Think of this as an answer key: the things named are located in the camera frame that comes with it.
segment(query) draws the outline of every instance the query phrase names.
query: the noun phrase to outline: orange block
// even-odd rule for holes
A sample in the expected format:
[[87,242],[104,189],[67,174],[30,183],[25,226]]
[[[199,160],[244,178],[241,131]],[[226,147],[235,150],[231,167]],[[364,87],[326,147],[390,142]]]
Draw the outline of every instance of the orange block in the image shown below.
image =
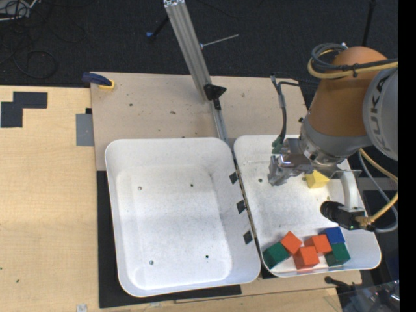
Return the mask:
[[303,246],[299,248],[293,256],[296,269],[312,268],[319,264],[318,253],[313,246]]
[[328,254],[332,251],[331,244],[326,235],[316,235],[305,240],[305,246],[314,246],[318,254]]
[[290,254],[295,254],[302,245],[302,241],[292,231],[288,231],[280,242]]

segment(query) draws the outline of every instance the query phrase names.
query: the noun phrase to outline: black mat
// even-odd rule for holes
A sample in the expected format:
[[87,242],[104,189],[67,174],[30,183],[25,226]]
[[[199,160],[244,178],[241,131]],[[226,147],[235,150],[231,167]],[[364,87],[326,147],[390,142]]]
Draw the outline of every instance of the black mat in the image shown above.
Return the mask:
[[118,281],[116,248],[112,229],[111,204],[106,171],[97,172],[97,189],[100,308],[162,302],[164,300],[235,296],[241,294],[240,285],[163,294],[145,298],[137,298],[127,294]]

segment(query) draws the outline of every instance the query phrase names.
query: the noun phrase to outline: yellow block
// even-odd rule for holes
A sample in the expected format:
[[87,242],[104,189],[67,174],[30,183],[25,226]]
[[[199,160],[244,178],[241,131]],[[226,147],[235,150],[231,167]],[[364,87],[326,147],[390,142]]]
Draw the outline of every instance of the yellow block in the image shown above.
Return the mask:
[[307,186],[310,189],[319,189],[320,187],[325,186],[330,180],[328,177],[322,173],[314,170],[311,174],[305,174]]

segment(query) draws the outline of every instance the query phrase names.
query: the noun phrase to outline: wooden block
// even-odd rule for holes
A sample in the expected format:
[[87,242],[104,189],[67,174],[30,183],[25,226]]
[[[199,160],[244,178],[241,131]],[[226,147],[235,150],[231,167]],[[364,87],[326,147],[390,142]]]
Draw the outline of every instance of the wooden block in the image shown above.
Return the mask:
[[272,269],[278,263],[286,260],[289,256],[289,253],[281,242],[272,245],[263,252],[263,259],[269,269]]
[[327,227],[322,233],[324,233],[330,244],[337,244],[339,242],[345,242],[345,238],[341,228],[339,226],[336,227]]
[[288,231],[284,238],[280,240],[280,242],[292,255],[295,254],[299,250],[299,247],[302,245],[302,241],[297,236],[295,236],[292,231]]
[[330,181],[328,177],[316,170],[314,170],[311,174],[306,174],[305,178],[310,189],[319,189]]
[[329,267],[341,266],[351,259],[350,254],[343,242],[331,244],[332,252],[325,255]]
[[319,264],[318,253],[313,246],[302,246],[293,256],[297,269],[312,268]]
[[324,255],[332,251],[331,244],[326,235],[316,235],[304,242],[305,246],[314,246],[318,255]]

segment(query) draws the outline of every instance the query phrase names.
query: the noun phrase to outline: black clamp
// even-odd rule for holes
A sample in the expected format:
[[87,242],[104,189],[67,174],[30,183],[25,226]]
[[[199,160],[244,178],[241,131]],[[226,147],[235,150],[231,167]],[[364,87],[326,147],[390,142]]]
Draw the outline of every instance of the black clamp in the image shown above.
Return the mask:
[[358,73],[356,71],[357,67],[358,67],[358,64],[357,63],[355,63],[355,64],[352,65],[352,76],[354,76],[354,77],[357,77],[358,76]]
[[214,102],[214,107],[217,110],[221,110],[220,96],[226,92],[227,88],[224,88],[223,86],[215,86],[213,84],[206,84],[203,89],[205,90],[207,99]]

